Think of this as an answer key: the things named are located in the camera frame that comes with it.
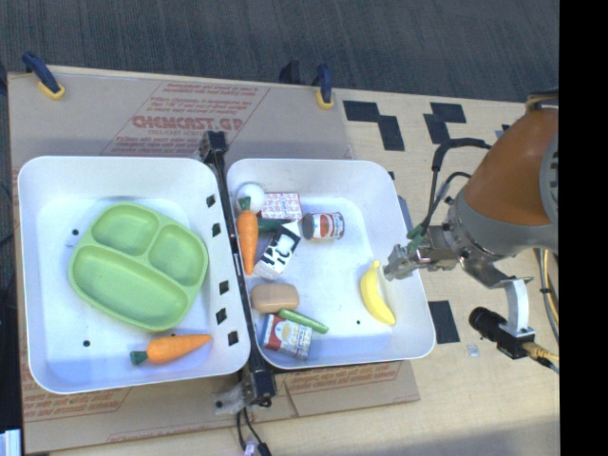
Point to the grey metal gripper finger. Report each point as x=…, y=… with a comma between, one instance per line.
x=396, y=270
x=400, y=253

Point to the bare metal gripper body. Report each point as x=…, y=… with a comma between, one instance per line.
x=437, y=254

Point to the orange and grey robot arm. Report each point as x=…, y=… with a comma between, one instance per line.
x=513, y=178

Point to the yellow banana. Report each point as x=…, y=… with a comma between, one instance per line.
x=373, y=297

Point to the white plastic tray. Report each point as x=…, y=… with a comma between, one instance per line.
x=332, y=273
x=57, y=302

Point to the small orange labelled can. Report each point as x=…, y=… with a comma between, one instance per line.
x=325, y=226

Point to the light green bean pod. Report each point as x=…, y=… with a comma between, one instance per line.
x=304, y=321

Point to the black and white carton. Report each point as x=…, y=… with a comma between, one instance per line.
x=280, y=250

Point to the tan bread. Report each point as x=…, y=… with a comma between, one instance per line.
x=274, y=298

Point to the pink and white carton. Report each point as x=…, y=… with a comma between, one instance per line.
x=282, y=205

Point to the red and white packet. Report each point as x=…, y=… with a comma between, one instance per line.
x=287, y=336

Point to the dark green vegetable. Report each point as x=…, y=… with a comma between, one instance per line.
x=270, y=225

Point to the orange carrot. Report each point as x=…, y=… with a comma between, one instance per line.
x=176, y=347
x=247, y=240

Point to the white ball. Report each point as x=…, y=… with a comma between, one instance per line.
x=254, y=193

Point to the thin black and white rod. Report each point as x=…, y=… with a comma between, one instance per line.
x=237, y=273

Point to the green divided plate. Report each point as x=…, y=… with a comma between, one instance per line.
x=133, y=283

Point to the brown cardboard board red print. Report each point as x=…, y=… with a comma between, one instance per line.
x=142, y=112

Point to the black cylinder on white bracket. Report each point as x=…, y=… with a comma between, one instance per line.
x=496, y=330

